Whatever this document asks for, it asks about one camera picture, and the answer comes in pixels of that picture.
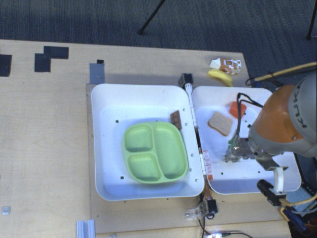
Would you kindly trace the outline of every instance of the bread slice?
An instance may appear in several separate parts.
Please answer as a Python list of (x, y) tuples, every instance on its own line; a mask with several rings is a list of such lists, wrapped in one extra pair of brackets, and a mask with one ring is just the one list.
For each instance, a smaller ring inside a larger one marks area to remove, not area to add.
[(215, 111), (208, 120), (208, 126), (218, 130), (222, 135), (227, 136), (231, 131), (232, 120), (219, 111)]

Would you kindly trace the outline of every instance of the metal rod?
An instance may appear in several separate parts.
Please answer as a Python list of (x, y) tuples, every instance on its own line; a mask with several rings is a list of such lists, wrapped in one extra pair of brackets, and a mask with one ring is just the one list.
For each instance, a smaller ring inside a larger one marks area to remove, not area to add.
[(309, 25), (308, 34), (307, 34), (307, 36), (306, 36), (306, 39), (307, 39), (307, 40), (309, 40), (309, 39), (311, 38), (312, 29), (313, 29), (314, 21), (315, 21), (315, 15), (316, 15), (316, 6), (317, 6), (317, 0), (315, 0), (315, 5), (314, 5), (314, 9), (313, 9), (311, 24)]
[(152, 12), (148, 20), (144, 23), (144, 25), (138, 30), (138, 34), (143, 34), (144, 29), (147, 27), (147, 25), (150, 23), (150, 21), (154, 18), (156, 13), (159, 11), (159, 9), (162, 7), (162, 5), (165, 3), (166, 0), (161, 0), (158, 4), (158, 6), (155, 8), (155, 10)]

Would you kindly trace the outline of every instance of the yellow banana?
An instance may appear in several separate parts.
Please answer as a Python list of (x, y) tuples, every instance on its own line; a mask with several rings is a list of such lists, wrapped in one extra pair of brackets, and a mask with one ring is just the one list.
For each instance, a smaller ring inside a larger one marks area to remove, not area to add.
[(227, 86), (233, 86), (232, 78), (221, 70), (211, 69), (210, 71), (208, 71), (208, 75), (220, 79)]

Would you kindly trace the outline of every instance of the yellow wire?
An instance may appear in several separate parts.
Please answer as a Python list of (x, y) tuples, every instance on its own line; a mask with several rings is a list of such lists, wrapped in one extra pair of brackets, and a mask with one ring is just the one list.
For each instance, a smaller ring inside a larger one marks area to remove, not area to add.
[(286, 220), (287, 222), (289, 222), (289, 218), (285, 215), (284, 210), (285, 210), (285, 208), (281, 207), (278, 211), (279, 211), (280, 215), (283, 217), (283, 219)]
[(282, 204), (283, 206), (292, 207), (292, 206), (294, 206), (294, 205), (300, 205), (300, 204), (309, 203), (309, 202), (315, 200), (316, 198), (317, 198), (317, 193), (316, 193), (313, 197), (311, 197), (311, 198), (309, 198), (309, 199), (306, 199), (306, 200), (303, 200), (303, 201), (299, 201), (299, 202), (295, 202), (295, 203), (291, 203), (291, 202), (289, 202), (288, 200), (286, 200), (286, 199), (284, 199), (284, 198), (280, 199), (279, 201), (281, 202), (281, 204)]
[(306, 64), (303, 64), (303, 65), (291, 67), (289, 69), (281, 70), (281, 71), (275, 72), (273, 74), (268, 74), (268, 75), (265, 75), (265, 76), (256, 77), (256, 78), (254, 78), (254, 81), (262, 81), (262, 80), (266, 80), (266, 79), (269, 79), (269, 78), (272, 78), (272, 77), (277, 77), (277, 76), (284, 75), (284, 74), (287, 74), (287, 73), (291, 73), (291, 72), (294, 72), (294, 71), (297, 71), (297, 70), (300, 70), (300, 69), (305, 69), (305, 68), (314, 67), (314, 66), (316, 66), (316, 62), (310, 62), (310, 63), (306, 63)]

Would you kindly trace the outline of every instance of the green plate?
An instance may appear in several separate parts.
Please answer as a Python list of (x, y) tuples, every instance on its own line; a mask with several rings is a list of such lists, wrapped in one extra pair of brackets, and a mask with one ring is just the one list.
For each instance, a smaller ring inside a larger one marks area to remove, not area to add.
[(145, 122), (124, 133), (123, 150), (130, 175), (147, 184), (175, 181), (188, 170), (182, 135), (168, 122)]

